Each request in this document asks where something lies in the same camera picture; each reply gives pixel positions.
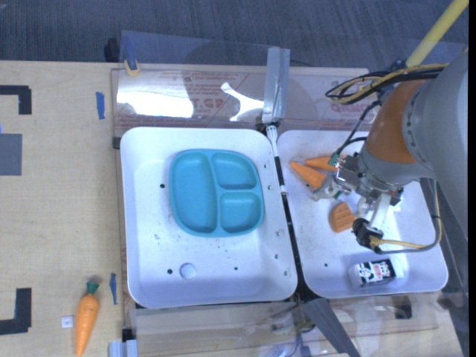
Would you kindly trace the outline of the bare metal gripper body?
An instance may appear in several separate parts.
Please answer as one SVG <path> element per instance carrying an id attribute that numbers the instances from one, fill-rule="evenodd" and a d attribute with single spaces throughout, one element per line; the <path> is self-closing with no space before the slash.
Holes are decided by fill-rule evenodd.
<path id="1" fill-rule="evenodd" d="M 358 153 L 339 159 L 335 182 L 342 187 L 342 190 L 354 191 L 371 202 L 375 202 L 382 194 L 386 194 L 390 197 L 391 205 L 401 201 L 404 191 L 403 186 L 386 183 L 374 177 L 362 164 Z"/>

